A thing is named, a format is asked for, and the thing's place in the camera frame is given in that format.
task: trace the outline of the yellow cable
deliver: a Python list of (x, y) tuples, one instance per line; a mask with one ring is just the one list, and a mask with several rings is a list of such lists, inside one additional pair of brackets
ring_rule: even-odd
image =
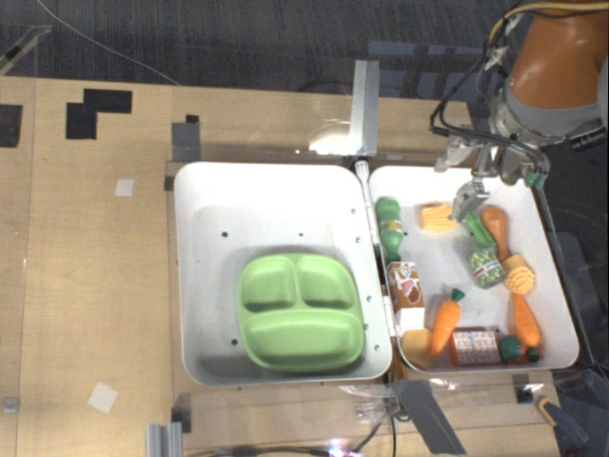
[(495, 26), (493, 26), (493, 29), (491, 30), (491, 33), (488, 36), (488, 42), (489, 43), (493, 42), (493, 40), (497, 36), (497, 33), (500, 31), (501, 25), (503, 24), (504, 20), (509, 19), (510, 17), (512, 17), (513, 15), (516, 15), (517, 13), (521, 13), (521, 12), (528, 11), (528, 10), (538, 10), (538, 9), (577, 10), (577, 11), (600, 10), (600, 11), (603, 11), (603, 10), (609, 10), (609, 2), (601, 2), (601, 3), (594, 3), (594, 4), (582, 4), (582, 3), (570, 4), (570, 3), (566, 3), (566, 2), (536, 2), (536, 3), (521, 5), (520, 7), (516, 7), (515, 9), (510, 10), (503, 16), (503, 18), (501, 18), (500, 20), (497, 21), (497, 23), (495, 24)]

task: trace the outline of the white cable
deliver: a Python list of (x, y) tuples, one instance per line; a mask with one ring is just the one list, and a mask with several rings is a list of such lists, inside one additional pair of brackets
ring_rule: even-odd
[(48, 13), (53, 19), (55, 19), (57, 22), (59, 22), (61, 25), (67, 27), (68, 29), (70, 29), (72, 32), (74, 32), (75, 34), (81, 36), (83, 39), (88, 40), (90, 43), (94, 44), (95, 46), (98, 46), (100, 48), (102, 48), (103, 50), (107, 50), (108, 52), (111, 52), (112, 54), (115, 54), (119, 57), (122, 57), (123, 59), (127, 59), (128, 61), (130, 61), (133, 64), (136, 64), (138, 66), (141, 66), (142, 68), (146, 68), (149, 71), (152, 71), (155, 74), (158, 74), (159, 76), (161, 76), (162, 78), (168, 80), (169, 83), (172, 83), (174, 85), (180, 85), (177, 81), (175, 81), (173, 78), (170, 78), (169, 76), (167, 76), (166, 74), (156, 70), (155, 68), (142, 63), (141, 61), (138, 61), (137, 59), (133, 59), (132, 57), (126, 56), (124, 55), (122, 52), (119, 52), (118, 50), (114, 50), (112, 48), (109, 48), (108, 46), (106, 46), (105, 44), (102, 44), (99, 41), (96, 41), (95, 39), (93, 39), (92, 37), (89, 37), (88, 35), (82, 33), (81, 31), (79, 31), (78, 29), (74, 28), (73, 26), (71, 26), (68, 22), (66, 22), (65, 20), (63, 20), (62, 18), (60, 18), (57, 14), (55, 14), (51, 9), (49, 9), (49, 7), (47, 7), (42, 0), (35, 0), (36, 3), (38, 5), (40, 5), (40, 7), (42, 7), (42, 9)]

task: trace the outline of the dark floor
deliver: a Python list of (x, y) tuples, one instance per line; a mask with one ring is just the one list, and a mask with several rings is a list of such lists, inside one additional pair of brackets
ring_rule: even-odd
[[(516, 0), (41, 1), (90, 38), (166, 77), (91, 44), (34, 0), (0, 0), (1, 50), (30, 26), (52, 26), (37, 55), (13, 74), (350, 93), (354, 60), (378, 59), (383, 96), (438, 98)], [(473, 88), (458, 98), (482, 123), (486, 110)], [(580, 289), (576, 303), (595, 358), (607, 364), (607, 146), (549, 155), (545, 192), (557, 230), (579, 240), (576, 273), (590, 288)]]

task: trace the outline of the white tray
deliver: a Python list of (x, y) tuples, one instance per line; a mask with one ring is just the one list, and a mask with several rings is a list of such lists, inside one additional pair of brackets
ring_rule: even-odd
[[(183, 358), (208, 386), (372, 379), (391, 344), (361, 185), (336, 166), (193, 163), (175, 181)], [(240, 343), (237, 285), (262, 255), (312, 252), (353, 274), (362, 304), (363, 354), (344, 370), (289, 375), (254, 365)]]
[[(486, 328), (498, 336), (513, 334), (510, 293), (504, 285), (477, 288), (464, 259), (471, 239), (459, 226), (447, 233), (422, 230), (418, 210), (431, 203), (452, 204), (457, 189), (471, 179), (469, 170), (450, 169), (436, 173), (432, 168), (384, 167), (373, 172), (370, 189), (376, 202), (383, 196), (395, 198), (402, 207), (404, 237), (401, 255), (419, 268), (425, 301), (425, 325), (432, 328), (438, 305), (448, 299), (452, 288), (466, 293), (460, 302), (460, 328)], [(538, 363), (527, 369), (566, 368), (579, 353), (573, 326), (552, 253), (543, 230), (535, 199), (521, 182), (508, 187), (499, 179), (484, 180), (491, 197), (486, 205), (496, 205), (508, 216), (507, 246), (519, 253), (537, 275), (535, 288), (526, 297), (542, 332), (543, 347)], [(446, 350), (427, 372), (506, 371), (521, 366), (497, 365), (483, 368), (455, 368)]]

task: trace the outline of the metal bar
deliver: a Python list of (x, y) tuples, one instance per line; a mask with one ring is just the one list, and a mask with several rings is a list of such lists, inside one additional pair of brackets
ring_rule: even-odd
[(50, 33), (50, 26), (32, 27), (0, 58), (0, 76), (6, 75)]
[(378, 61), (355, 62), (351, 126), (348, 135), (355, 155), (373, 156), (377, 152), (380, 83)]
[(183, 457), (182, 423), (167, 426), (150, 424), (146, 429), (147, 457)]

